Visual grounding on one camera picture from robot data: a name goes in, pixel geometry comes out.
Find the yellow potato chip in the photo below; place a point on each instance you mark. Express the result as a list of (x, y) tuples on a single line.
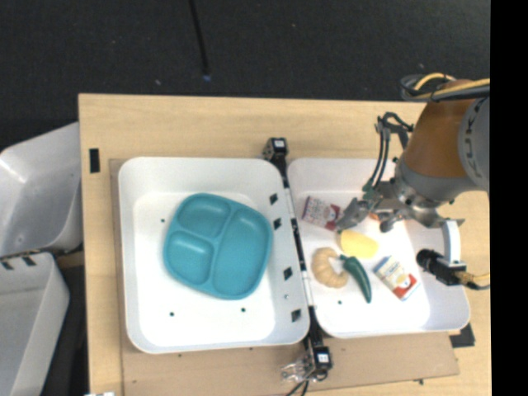
[(358, 243)]

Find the red and white packet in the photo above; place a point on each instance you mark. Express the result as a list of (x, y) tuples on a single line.
[(319, 213)]

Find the white plastic tray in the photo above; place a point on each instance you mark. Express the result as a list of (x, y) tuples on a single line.
[(371, 316), (206, 328)]

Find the blue divided plate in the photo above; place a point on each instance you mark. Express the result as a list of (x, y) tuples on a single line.
[(218, 246)]

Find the small orange toy food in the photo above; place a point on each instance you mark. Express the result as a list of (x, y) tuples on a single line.
[(374, 216)]

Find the thin black and white rod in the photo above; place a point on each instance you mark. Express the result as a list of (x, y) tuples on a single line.
[(298, 241)]

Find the white blue and red carton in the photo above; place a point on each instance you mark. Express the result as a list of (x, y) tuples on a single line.
[(396, 276)]

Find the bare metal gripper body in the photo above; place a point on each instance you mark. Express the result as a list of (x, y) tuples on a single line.
[(420, 210)]

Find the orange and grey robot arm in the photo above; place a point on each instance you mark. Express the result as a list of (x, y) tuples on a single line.
[(437, 147)]

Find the beige croissant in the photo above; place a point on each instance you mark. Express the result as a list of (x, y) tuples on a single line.
[(323, 268)]

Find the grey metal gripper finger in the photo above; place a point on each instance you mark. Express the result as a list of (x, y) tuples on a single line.
[(352, 215), (389, 222)]

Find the green chili pepper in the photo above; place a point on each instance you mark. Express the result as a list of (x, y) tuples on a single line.
[(361, 276)]

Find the black cylinder on white bracket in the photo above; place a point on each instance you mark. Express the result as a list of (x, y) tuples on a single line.
[(439, 264)]

